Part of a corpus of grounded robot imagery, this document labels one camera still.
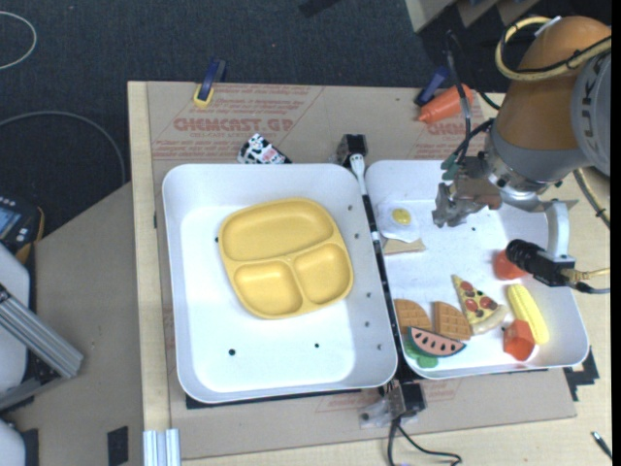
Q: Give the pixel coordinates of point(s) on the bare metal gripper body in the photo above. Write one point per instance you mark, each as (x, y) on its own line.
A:
(478, 185)

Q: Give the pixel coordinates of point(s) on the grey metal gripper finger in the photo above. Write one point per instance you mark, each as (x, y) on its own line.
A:
(442, 207)
(465, 213)

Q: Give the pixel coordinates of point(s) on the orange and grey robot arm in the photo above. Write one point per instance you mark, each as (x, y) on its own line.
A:
(538, 109)

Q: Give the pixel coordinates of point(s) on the white and yellow fried egg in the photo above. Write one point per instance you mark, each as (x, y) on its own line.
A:
(399, 221)

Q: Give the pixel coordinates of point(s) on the tan bread slice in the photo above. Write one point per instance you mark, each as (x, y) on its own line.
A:
(410, 246)

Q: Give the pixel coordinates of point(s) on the white plastic tray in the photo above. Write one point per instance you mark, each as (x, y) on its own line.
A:
(436, 270)
(271, 357)

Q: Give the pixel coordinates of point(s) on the red tomato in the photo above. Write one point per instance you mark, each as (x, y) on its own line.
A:
(505, 267)

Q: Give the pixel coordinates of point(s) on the thin black and white rod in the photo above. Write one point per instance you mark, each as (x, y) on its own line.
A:
(373, 226)

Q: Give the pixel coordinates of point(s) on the pizza slice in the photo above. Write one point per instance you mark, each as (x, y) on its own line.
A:
(473, 304)

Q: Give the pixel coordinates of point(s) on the brown waffle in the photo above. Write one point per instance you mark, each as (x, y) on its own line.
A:
(411, 314)
(451, 321)

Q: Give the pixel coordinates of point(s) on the yellow corn cob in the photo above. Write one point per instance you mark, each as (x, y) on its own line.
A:
(529, 313)

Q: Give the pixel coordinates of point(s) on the red watermelon slice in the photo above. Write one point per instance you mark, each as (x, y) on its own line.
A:
(434, 343)

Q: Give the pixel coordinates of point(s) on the green lettuce leaf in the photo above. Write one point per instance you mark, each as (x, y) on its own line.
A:
(423, 359)

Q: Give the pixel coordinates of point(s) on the yellow divided plate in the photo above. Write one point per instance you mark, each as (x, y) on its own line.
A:
(281, 255)

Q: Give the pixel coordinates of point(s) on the brown cardboard board, red print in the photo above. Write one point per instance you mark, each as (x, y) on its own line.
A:
(291, 109)

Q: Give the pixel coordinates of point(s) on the black and white carton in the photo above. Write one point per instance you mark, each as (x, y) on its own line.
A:
(262, 152)

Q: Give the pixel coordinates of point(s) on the black cylinder on white bracket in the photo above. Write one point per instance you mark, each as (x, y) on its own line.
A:
(533, 260)

